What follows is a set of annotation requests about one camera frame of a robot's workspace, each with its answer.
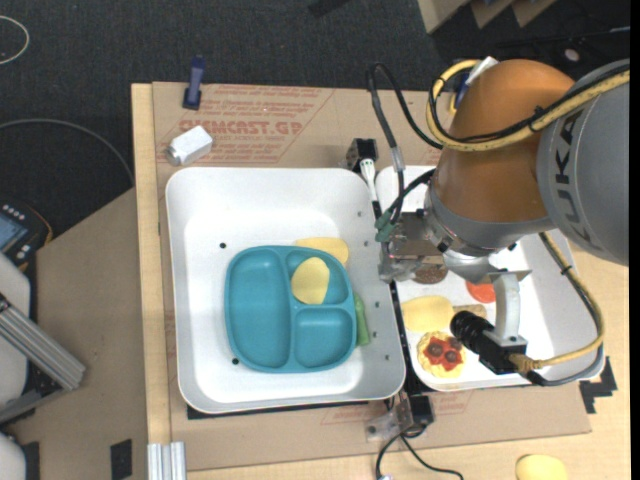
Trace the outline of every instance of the screen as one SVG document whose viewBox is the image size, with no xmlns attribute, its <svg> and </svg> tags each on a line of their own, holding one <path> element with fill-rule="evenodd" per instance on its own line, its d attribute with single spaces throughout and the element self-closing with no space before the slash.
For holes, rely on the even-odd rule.
<svg viewBox="0 0 640 480">
<path fill-rule="evenodd" d="M 0 250 L 5 251 L 27 232 L 27 228 L 0 213 Z"/>
</svg>

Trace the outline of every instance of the black floor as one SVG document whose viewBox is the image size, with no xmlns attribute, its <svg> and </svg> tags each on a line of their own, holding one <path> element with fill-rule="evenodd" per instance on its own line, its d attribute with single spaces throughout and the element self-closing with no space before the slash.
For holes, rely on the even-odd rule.
<svg viewBox="0 0 640 480">
<path fill-rule="evenodd" d="M 0 193 L 31 204 L 60 234 L 130 186 L 103 137 L 133 169 L 130 84 L 186 81 L 195 54 L 205 83 L 364 87 L 384 62 L 403 89 L 427 89 L 456 59 L 538 58 L 578 78 L 630 56 L 630 34 L 585 34 L 630 25 L 630 0 L 559 0 L 524 28 L 510 9 L 483 30 L 468 7 L 428 35 L 416 0 L 351 0 L 318 15 L 318 0 L 0 0 L 0 15 L 28 29 L 30 44 L 0 64 Z M 575 38 L 582 62 L 561 52 Z M 22 31 L 0 19 L 0 63 Z M 520 40 L 518 48 L 502 43 Z"/>
</svg>

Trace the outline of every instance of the blue divided plate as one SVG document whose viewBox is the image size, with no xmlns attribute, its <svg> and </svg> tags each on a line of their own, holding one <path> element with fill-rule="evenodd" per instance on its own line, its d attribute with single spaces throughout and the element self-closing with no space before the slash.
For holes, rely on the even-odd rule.
<svg viewBox="0 0 640 480">
<path fill-rule="evenodd" d="M 291 293 L 291 277 L 309 258 L 329 267 L 329 287 L 320 305 Z M 229 344 L 245 365 L 272 373 L 327 370 L 347 360 L 356 343 L 351 283 L 332 255 L 295 246 L 246 249 L 229 264 L 225 282 Z"/>
</svg>

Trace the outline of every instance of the wooden table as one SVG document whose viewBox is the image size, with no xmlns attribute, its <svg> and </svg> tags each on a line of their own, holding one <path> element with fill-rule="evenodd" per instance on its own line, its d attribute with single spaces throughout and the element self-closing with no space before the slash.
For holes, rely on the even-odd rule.
<svg viewBox="0 0 640 480">
<path fill-rule="evenodd" d="M 172 441 L 172 431 L 167 387 L 162 251 L 158 236 L 152 85 L 134 84 L 131 95 L 148 441 L 166 444 Z M 617 390 L 613 392 L 613 396 L 596 399 L 597 412 L 589 416 L 593 431 L 566 437 L 422 450 L 421 455 L 427 462 L 438 467 L 456 469 L 466 480 L 513 479 L 515 463 L 519 457 L 545 453 L 560 458 L 571 479 L 631 478 L 628 269 L 601 261 L 582 251 L 574 251 L 574 254 L 583 280 L 605 314 L 608 328 L 606 354 L 611 360 L 617 382 Z M 189 478 L 369 480 L 375 476 L 375 459 L 375 454 L 366 454 L 238 467 L 232 470 L 213 469 L 189 473 Z M 437 477 L 435 473 L 427 473 L 408 451 L 385 455 L 382 471 L 392 474 L 396 480 Z"/>
</svg>

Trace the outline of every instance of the blue clamp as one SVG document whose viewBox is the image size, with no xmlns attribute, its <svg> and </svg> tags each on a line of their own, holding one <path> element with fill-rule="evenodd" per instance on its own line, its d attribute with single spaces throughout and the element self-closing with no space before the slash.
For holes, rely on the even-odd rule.
<svg viewBox="0 0 640 480">
<path fill-rule="evenodd" d="M 184 99 L 182 106 L 190 110 L 198 110 L 200 108 L 200 98 L 202 91 L 200 84 L 204 75 L 204 57 L 196 55 L 191 59 L 191 75 L 189 77 L 189 87 L 184 91 Z"/>
</svg>

